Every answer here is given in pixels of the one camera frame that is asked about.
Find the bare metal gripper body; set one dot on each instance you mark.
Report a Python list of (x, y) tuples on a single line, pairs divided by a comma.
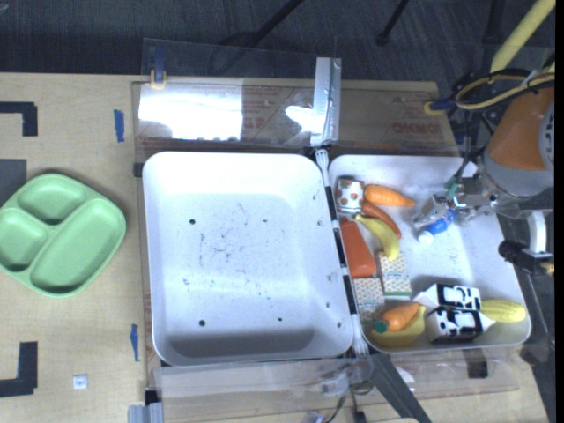
[(473, 194)]

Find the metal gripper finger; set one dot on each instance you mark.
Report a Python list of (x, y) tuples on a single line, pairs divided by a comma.
[(443, 203), (425, 216)]

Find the white and blue bottle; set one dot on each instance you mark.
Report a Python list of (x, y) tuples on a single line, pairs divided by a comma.
[(434, 229)]

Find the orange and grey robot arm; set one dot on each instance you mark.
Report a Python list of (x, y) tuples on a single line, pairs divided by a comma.
[(517, 135)]

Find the yellow banana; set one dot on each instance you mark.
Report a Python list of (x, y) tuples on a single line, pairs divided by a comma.
[(401, 337), (385, 236)]

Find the white plastic tray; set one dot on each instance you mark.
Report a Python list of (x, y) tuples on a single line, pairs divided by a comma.
[(471, 262), (238, 258)]

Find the white and orange patterned carton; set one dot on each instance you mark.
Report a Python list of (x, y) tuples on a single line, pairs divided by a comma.
[(394, 276), (368, 295)]

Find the orange bottle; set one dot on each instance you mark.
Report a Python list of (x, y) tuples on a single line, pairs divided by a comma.
[(357, 249)]

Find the white can with orange print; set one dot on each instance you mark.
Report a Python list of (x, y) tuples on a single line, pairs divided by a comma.
[(350, 194)]

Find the black and white milk carton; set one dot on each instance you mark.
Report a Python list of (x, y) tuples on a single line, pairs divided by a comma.
[(458, 324), (454, 295)]

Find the yellow corn cob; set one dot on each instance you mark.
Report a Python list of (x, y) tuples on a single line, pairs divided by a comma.
[(504, 311)]

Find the green divided plate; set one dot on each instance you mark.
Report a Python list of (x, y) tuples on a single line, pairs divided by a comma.
[(61, 236)]

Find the black cylinder on white bracket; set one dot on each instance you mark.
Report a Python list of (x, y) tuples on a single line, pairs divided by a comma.
[(524, 254)]

